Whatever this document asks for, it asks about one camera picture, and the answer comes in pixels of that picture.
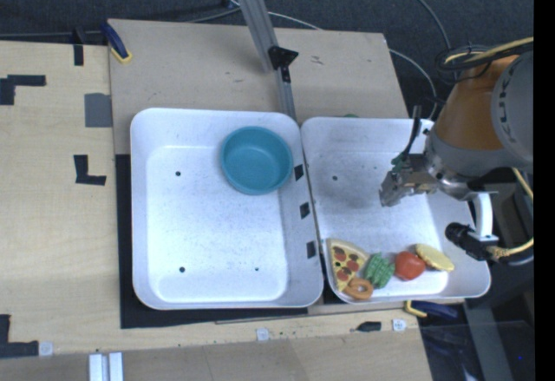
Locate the black cylinder on white bracket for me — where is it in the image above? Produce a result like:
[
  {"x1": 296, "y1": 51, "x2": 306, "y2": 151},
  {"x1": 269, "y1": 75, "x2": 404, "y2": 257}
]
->
[{"x1": 444, "y1": 190, "x2": 500, "y2": 262}]

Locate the yellow biscuit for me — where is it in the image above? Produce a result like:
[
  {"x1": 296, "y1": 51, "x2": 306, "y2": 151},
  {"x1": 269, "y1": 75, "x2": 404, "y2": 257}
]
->
[{"x1": 413, "y1": 242, "x2": 456, "y2": 273}]

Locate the orange doughnut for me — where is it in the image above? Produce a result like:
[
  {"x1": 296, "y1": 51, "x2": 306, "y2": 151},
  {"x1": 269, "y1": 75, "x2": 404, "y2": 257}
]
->
[{"x1": 344, "y1": 277, "x2": 375, "y2": 302}]

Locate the red tomato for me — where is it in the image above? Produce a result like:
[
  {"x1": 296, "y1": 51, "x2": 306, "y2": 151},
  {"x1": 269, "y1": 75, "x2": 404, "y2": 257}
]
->
[{"x1": 393, "y1": 250, "x2": 428, "y2": 282}]

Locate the brown cardboard board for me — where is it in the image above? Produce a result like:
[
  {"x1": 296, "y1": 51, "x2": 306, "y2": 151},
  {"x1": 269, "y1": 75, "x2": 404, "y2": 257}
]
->
[{"x1": 107, "y1": 18, "x2": 420, "y2": 320}]

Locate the white plastic tray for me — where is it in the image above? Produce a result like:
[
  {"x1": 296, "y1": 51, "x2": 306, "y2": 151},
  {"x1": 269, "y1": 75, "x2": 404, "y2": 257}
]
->
[
  {"x1": 129, "y1": 107, "x2": 325, "y2": 312},
  {"x1": 299, "y1": 115, "x2": 493, "y2": 305}
]

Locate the teal bowl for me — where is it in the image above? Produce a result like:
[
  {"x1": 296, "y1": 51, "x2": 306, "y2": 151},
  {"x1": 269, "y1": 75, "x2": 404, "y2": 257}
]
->
[{"x1": 219, "y1": 125, "x2": 295, "y2": 197}]

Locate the green broccoli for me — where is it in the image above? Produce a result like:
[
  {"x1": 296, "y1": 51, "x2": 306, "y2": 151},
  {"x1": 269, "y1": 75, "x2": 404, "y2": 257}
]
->
[{"x1": 362, "y1": 252, "x2": 396, "y2": 290}]

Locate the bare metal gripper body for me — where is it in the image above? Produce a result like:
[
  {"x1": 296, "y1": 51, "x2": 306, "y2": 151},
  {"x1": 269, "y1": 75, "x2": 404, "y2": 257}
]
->
[{"x1": 391, "y1": 153, "x2": 474, "y2": 201}]

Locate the yellow pizza slice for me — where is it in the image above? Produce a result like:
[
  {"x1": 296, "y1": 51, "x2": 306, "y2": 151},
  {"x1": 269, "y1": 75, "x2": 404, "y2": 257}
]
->
[{"x1": 325, "y1": 237, "x2": 371, "y2": 294}]

